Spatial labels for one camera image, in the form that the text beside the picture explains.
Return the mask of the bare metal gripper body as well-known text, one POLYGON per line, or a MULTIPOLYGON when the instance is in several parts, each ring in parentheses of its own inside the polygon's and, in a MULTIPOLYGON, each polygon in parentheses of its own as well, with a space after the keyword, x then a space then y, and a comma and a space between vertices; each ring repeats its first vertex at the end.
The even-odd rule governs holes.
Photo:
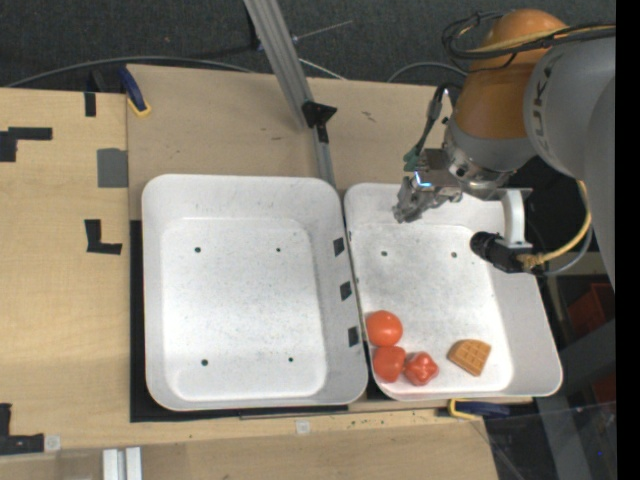
POLYGON ((451 158, 444 149, 429 148, 418 157, 412 185, 416 190, 439 192, 445 202, 459 202, 465 194, 491 200, 510 177, 510 172, 485 169, 465 156, 451 158))

